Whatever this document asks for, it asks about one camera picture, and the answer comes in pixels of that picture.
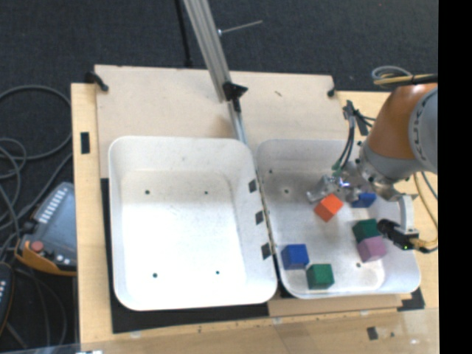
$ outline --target blue cube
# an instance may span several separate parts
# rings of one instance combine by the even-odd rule
[[[305,244],[290,244],[282,250],[282,261],[285,270],[305,269],[310,262]]]
[[[362,192],[359,194],[359,199],[351,203],[351,207],[358,208],[358,209],[366,209],[370,207],[377,196],[374,192]]]

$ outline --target black clip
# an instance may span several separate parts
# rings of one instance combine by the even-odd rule
[[[238,113],[241,112],[241,104],[239,103],[239,98],[247,92],[248,88],[245,86],[239,86],[237,84],[230,83],[226,81],[223,84],[223,91],[226,97],[226,101],[232,101],[235,111]]]
[[[333,87],[329,91],[327,91],[326,95],[328,97],[332,97],[332,96],[334,96],[335,92],[336,92],[336,82],[335,82],[334,77],[333,77]]]
[[[108,91],[108,86],[103,82],[102,78],[93,71],[88,71],[84,77],[85,82],[88,84],[97,83],[100,89]]]

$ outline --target orange cube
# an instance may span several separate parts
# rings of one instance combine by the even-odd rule
[[[325,222],[328,222],[343,205],[341,199],[331,193],[324,197],[313,211]]]

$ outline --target wire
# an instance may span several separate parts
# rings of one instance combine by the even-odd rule
[[[20,346],[26,350],[28,348],[28,345],[25,344],[24,340],[22,339],[22,337],[18,334],[18,332],[16,331],[16,329],[9,323],[7,322],[7,329],[8,331],[10,332],[10,334],[12,335],[12,337],[20,344]]]
[[[412,74],[397,66],[381,66],[372,71],[374,84],[384,89],[426,83],[437,83],[437,74]]]
[[[347,138],[347,155],[346,155],[346,158],[344,159],[344,162],[342,163],[341,169],[344,169],[346,167],[347,162],[349,161],[349,158],[351,156],[351,152],[353,151],[354,131],[355,131],[355,126],[351,126],[349,129],[349,136]]]
[[[31,273],[32,278],[35,282],[36,291],[38,292],[41,307],[43,308],[44,327],[46,329],[46,346],[49,346],[51,344],[51,324],[49,322],[49,314],[47,313],[46,300],[44,299],[43,291],[41,291],[38,279],[34,277],[32,269],[29,269],[29,272]]]
[[[12,233],[6,240],[5,242],[3,243],[3,245],[1,246],[0,248],[0,262],[4,262],[5,261],[5,252],[7,250],[7,248],[10,246],[11,242],[13,239],[16,238],[16,233]]]
[[[59,98],[61,98],[62,101],[64,101],[65,104],[68,105],[69,108],[71,107],[71,102],[70,102],[69,98],[67,98],[61,92],[57,91],[56,89],[50,88],[48,86],[39,86],[39,85],[35,85],[35,84],[28,85],[28,86],[16,86],[15,88],[11,88],[11,89],[5,91],[4,93],[0,94],[0,103],[5,98],[7,98],[7,97],[9,97],[13,94],[21,93],[21,92],[24,92],[24,91],[43,91],[43,92],[46,92],[46,93],[54,94],[55,96],[58,96]],[[51,149],[51,150],[49,150],[45,153],[39,153],[37,155],[28,156],[27,160],[34,161],[34,160],[39,160],[39,159],[45,159],[46,157],[54,155],[55,153],[62,150],[66,145],[68,145],[68,143],[71,140],[72,140],[72,132],[57,147],[55,147],[55,148],[53,148],[53,149]]]
[[[55,301],[57,302],[58,306],[59,306],[59,309],[60,309],[60,313],[62,315],[62,320],[63,320],[63,324],[62,324],[62,332],[61,332],[61,335],[60,335],[60,339],[59,339],[59,342],[56,344],[57,346],[59,345],[62,345],[64,343],[64,340],[66,339],[66,333],[67,333],[67,315],[66,315],[66,309],[63,305],[63,303],[61,302],[61,300],[59,299],[59,296],[46,284],[44,283],[42,280],[39,280],[37,277],[35,277],[34,275],[31,275],[31,274],[28,274],[27,272],[21,270],[20,268],[15,268],[15,271],[25,277],[28,277],[30,278],[31,280],[33,281],[36,281],[38,282],[38,284],[40,286],[42,286],[46,291],[49,292],[49,294],[55,299]]]
[[[418,195],[421,198],[421,201],[423,202],[424,207],[426,208],[426,211],[428,212],[429,217],[433,220],[434,226],[436,227],[436,237],[433,240],[426,241],[426,240],[421,240],[421,239],[412,239],[412,243],[414,244],[416,249],[423,249],[421,251],[425,253],[429,253],[431,251],[437,250],[437,244],[439,240],[439,225],[437,222],[437,219],[434,217],[433,212],[431,211],[431,208],[429,207],[428,203],[426,202],[426,198],[423,194],[423,191],[420,188],[420,183],[418,181],[418,174],[414,174],[414,184],[416,185],[416,188],[418,190]],[[435,248],[429,249],[427,247],[429,246],[436,246]]]
[[[14,206],[16,201],[18,200],[18,197],[20,195],[20,189],[21,189],[20,167],[16,164],[16,161],[14,160],[14,158],[4,148],[0,147],[0,152],[4,154],[4,156],[8,159],[8,161],[12,163],[12,166],[13,166],[13,171],[0,176],[0,181],[2,179],[9,178],[13,175],[16,176],[16,190],[15,190],[15,196],[13,197],[12,201],[10,201],[6,193],[3,194],[4,202],[7,205],[7,207],[9,206],[9,204]],[[7,214],[8,212],[5,212],[2,216],[0,216],[0,223],[5,219]]]
[[[11,89],[8,89],[7,91],[3,92],[0,94],[0,103],[3,102],[7,97],[10,97],[14,94],[18,94],[21,92],[25,91],[40,91],[40,92],[45,92],[47,94],[53,94],[56,97],[59,97],[63,103],[68,106],[68,108],[71,107],[71,102],[68,97],[66,97],[64,94],[61,92],[57,91],[56,89],[50,88],[48,86],[40,86],[40,85],[26,85],[26,86],[17,86]],[[72,153],[69,153],[66,158],[60,163],[59,167],[56,169],[56,171],[53,173],[52,177],[49,179],[47,182],[46,186],[39,192],[39,194],[36,195],[34,198],[33,202],[30,204],[26,205],[18,214],[15,213],[14,207],[16,202],[18,201],[20,191],[21,191],[21,171],[24,167],[24,165],[27,162],[33,162],[41,159],[46,159],[62,149],[65,148],[72,140],[72,132],[70,132],[67,137],[56,147],[54,147],[51,150],[48,150],[44,153],[37,153],[35,155],[28,155],[26,148],[16,139],[11,139],[11,138],[0,138],[0,144],[7,143],[10,146],[16,146],[20,150],[21,154],[13,154],[11,149],[6,149],[5,147],[0,146],[0,160],[8,160],[9,163],[11,163],[12,169],[8,170],[6,173],[0,175],[0,181],[3,181],[7,178],[11,178],[13,176],[16,177],[16,186],[15,186],[15,193],[14,196],[11,198],[11,200],[8,198],[8,195],[4,191],[3,187],[0,185],[0,196],[1,200],[4,201],[4,203],[7,206],[7,211],[0,215],[0,223],[4,222],[4,219],[10,215],[11,219],[4,223],[3,225],[0,226],[0,232],[5,230],[6,228],[9,228],[11,226],[14,227],[16,234],[18,237],[20,236],[21,232],[19,229],[19,223],[18,221],[22,219],[32,208],[35,207],[35,205],[39,202],[39,200],[44,196],[46,191],[50,188],[52,182],[56,179],[58,176],[59,172],[64,168],[66,163],[72,158]],[[7,248],[2,247],[2,251],[0,252],[0,256],[4,255],[4,251],[7,250]]]
[[[429,190],[431,191],[431,194],[437,199],[437,193],[434,190],[434,188],[432,187],[432,185],[429,183],[428,177],[426,177],[426,174],[424,172],[421,172],[421,175],[423,176],[423,179],[424,179],[426,185],[428,186]]]

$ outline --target cable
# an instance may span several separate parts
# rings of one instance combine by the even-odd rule
[[[0,139],[0,142],[2,141],[9,141],[8,139]],[[15,205],[16,201],[18,200],[18,197],[20,195],[20,189],[21,189],[21,176],[20,176],[20,167],[16,164],[15,159],[2,147],[0,147],[0,153],[3,153],[4,156],[7,158],[8,161],[12,163],[13,166],[13,171],[10,173],[5,173],[4,175],[0,176],[0,181],[6,178],[9,178],[11,176],[16,176],[16,190],[15,190],[15,196],[13,197],[12,201],[7,197],[6,194],[4,194],[3,198],[5,201],[5,204],[8,205],[11,204],[12,206]],[[3,215],[0,216],[0,223],[5,219],[7,216],[8,212],[5,212]]]
[[[423,176],[423,180],[425,181],[425,183],[428,186],[429,190],[431,191],[432,195],[437,199],[437,193],[434,191],[434,188],[429,183],[428,177],[426,177],[426,174],[424,172],[421,172],[421,175]]]
[[[437,74],[412,74],[397,66],[381,66],[372,71],[374,84],[384,89],[426,83],[437,83]]]
[[[26,350],[28,348],[28,345],[25,344],[24,340],[22,339],[22,337],[18,334],[18,332],[16,331],[16,329],[9,323],[7,322],[7,329],[8,331],[10,332],[10,334],[12,335],[12,337],[15,339],[15,341],[17,341],[20,346]]]
[[[35,282],[36,291],[38,292],[41,307],[43,308],[44,327],[46,329],[46,346],[49,346],[51,344],[51,324],[49,322],[49,314],[47,313],[46,300],[44,299],[43,291],[41,291],[38,279],[33,275],[32,269],[29,269],[29,272]]]
[[[68,105],[69,108],[71,107],[71,102],[70,102],[69,98],[67,98],[61,92],[57,91],[56,89],[50,88],[48,86],[39,86],[39,85],[34,85],[34,84],[28,85],[28,86],[16,86],[15,88],[11,88],[11,89],[5,91],[4,93],[0,94],[0,103],[5,98],[7,98],[7,97],[9,97],[13,94],[21,93],[21,92],[24,92],[24,91],[43,91],[43,92],[46,92],[46,93],[54,94],[55,96],[58,96],[59,98],[61,98],[62,101],[64,101],[65,104]],[[55,153],[62,150],[66,145],[68,145],[68,143],[71,140],[72,140],[72,132],[57,147],[55,147],[55,148],[53,148],[53,149],[51,149],[51,150],[49,150],[45,153],[39,153],[37,155],[28,156],[27,160],[34,161],[34,160],[39,160],[39,159],[45,159],[46,157],[54,155]]]
[[[423,191],[420,188],[420,184],[418,181],[418,174],[414,174],[414,184],[416,185],[416,188],[418,190],[418,195],[421,198],[421,201],[423,202],[424,207],[426,208],[426,211],[429,214],[429,217],[433,220],[434,226],[436,227],[436,237],[433,240],[426,241],[426,240],[421,240],[421,239],[411,239],[411,242],[414,244],[414,247],[416,249],[419,249],[423,253],[431,253],[432,251],[437,250],[438,248],[438,240],[439,240],[439,225],[436,220],[436,218],[433,215],[433,212],[431,211],[429,205],[426,202],[425,196],[423,194]]]
[[[26,86],[17,86],[0,94],[0,104],[10,96],[14,94],[27,92],[27,91],[39,91],[44,92],[47,94],[52,94],[56,97],[59,97],[63,103],[70,109],[71,102],[68,97],[66,97],[61,92],[50,88],[48,86],[40,86],[40,85],[26,85]],[[14,243],[16,238],[21,237],[21,229],[19,221],[30,212],[33,208],[35,208],[36,204],[43,198],[44,194],[47,190],[51,187],[51,184],[54,180],[58,177],[59,172],[65,167],[65,165],[69,162],[72,158],[72,153],[68,153],[66,158],[59,164],[58,168],[54,171],[52,176],[49,178],[46,185],[43,189],[35,196],[33,201],[26,206],[24,206],[20,212],[15,211],[15,205],[18,201],[20,192],[21,192],[21,171],[23,170],[25,164],[27,162],[33,162],[37,160],[46,159],[50,156],[55,155],[56,153],[60,152],[62,149],[65,148],[70,142],[72,141],[72,132],[70,132],[65,139],[61,141],[59,145],[54,147],[51,150],[47,150],[43,153],[36,153],[34,155],[29,155],[26,148],[16,139],[12,138],[0,138],[0,162],[7,161],[10,163],[10,166],[7,166],[7,171],[0,174],[0,181],[5,181],[9,178],[15,177],[15,191],[12,198],[9,198],[8,194],[6,193],[3,186],[0,184],[0,203],[3,201],[5,206],[7,207],[7,211],[0,214],[0,232],[3,232],[5,229],[13,227],[14,234],[11,234],[3,243],[2,247],[0,248],[0,258],[5,260],[7,256],[7,251],[10,250],[10,245]]]
[[[59,306],[59,309],[60,309],[60,313],[62,315],[62,320],[63,320],[63,325],[62,325],[62,332],[61,332],[61,335],[60,335],[60,339],[59,339],[59,342],[56,344],[57,346],[60,346],[64,343],[64,340],[66,339],[66,333],[67,333],[67,315],[66,315],[66,309],[63,305],[63,303],[61,302],[61,300],[59,299],[59,296],[46,284],[44,283],[42,280],[39,280],[38,278],[36,278],[34,275],[31,275],[31,274],[28,274],[27,272],[21,270],[20,268],[16,268],[15,271],[25,277],[28,277],[30,278],[31,280],[36,280],[38,282],[38,284],[40,286],[42,286],[46,291],[49,292],[49,294],[55,299],[55,301],[57,302],[58,306]]]
[[[351,152],[354,145],[354,134],[355,134],[355,117],[354,117],[354,105],[352,101],[347,101],[346,106],[343,107],[344,117],[349,122],[349,132],[347,134],[347,141],[344,149],[338,158],[338,160],[333,164],[331,170],[333,170],[333,176],[339,176],[341,171],[346,167]]]

